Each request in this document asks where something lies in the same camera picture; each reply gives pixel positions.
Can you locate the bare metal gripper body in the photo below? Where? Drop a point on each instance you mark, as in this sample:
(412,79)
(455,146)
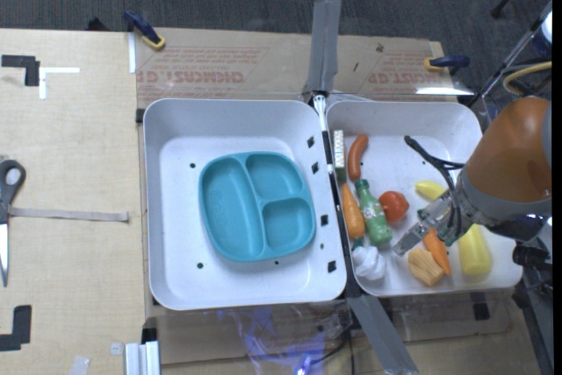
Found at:
(439,215)

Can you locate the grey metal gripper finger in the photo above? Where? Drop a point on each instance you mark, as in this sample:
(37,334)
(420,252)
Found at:
(408,239)

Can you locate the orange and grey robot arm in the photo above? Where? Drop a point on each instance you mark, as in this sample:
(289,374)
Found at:
(509,162)

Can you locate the tan ridged toy bread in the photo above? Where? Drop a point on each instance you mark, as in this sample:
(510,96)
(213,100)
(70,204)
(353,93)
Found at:
(423,268)

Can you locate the small orange toy carrot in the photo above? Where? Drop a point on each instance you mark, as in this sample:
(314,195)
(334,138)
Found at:
(439,252)

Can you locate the red-orange toy tomato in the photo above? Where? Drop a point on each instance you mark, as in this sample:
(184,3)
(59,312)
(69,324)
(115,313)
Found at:
(394,205)

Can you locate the green toy bottle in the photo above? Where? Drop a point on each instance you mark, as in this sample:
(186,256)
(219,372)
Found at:
(374,217)

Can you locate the white swirl toy cream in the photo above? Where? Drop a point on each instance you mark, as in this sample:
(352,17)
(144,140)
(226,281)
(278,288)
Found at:
(369,263)

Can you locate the large orange toy carrot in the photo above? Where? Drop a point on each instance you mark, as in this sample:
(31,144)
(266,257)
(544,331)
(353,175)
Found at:
(353,213)

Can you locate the orange-red toy sausage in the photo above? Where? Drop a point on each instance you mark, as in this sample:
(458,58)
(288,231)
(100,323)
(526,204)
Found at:
(355,158)

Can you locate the white plastic tray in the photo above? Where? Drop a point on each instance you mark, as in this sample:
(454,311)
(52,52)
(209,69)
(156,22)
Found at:
(175,197)
(395,118)

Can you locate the white and green small carton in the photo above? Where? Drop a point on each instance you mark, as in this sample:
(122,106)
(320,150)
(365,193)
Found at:
(339,151)

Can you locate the blue divided plate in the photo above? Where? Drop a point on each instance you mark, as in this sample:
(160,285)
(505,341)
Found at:
(228,197)

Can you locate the brown cardboard board red print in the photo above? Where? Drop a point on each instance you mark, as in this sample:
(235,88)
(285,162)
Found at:
(246,74)

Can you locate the black cylinder on white bracket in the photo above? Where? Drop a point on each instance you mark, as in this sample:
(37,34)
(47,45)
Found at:
(529,257)

